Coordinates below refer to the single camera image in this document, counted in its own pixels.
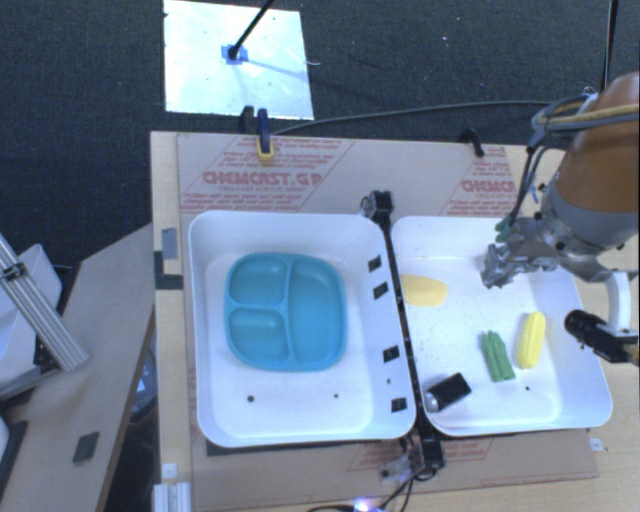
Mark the blue divided plate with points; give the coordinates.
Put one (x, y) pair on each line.
(300, 320)

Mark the brown cardboard board red print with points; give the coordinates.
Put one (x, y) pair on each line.
(300, 175)

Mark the black and silver small box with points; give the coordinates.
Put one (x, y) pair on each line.
(450, 390)

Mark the black cylinder on white bracket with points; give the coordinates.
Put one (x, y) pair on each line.
(595, 332)

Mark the green toy asparagus bundle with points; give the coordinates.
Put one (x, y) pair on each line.
(497, 357)

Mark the white plastic tray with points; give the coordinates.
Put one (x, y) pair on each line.
(280, 400)
(460, 340)

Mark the thin black and white rod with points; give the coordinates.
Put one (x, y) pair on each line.
(403, 310)

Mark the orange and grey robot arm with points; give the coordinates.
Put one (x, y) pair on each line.
(600, 165)

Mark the yellow toy corn cob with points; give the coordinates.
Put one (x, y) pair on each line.
(531, 340)

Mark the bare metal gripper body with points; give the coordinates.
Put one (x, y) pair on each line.
(537, 247)

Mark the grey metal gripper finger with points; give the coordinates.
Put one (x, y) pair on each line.
(509, 278)
(491, 267)

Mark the yellow oval toy food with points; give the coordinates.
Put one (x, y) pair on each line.
(422, 291)

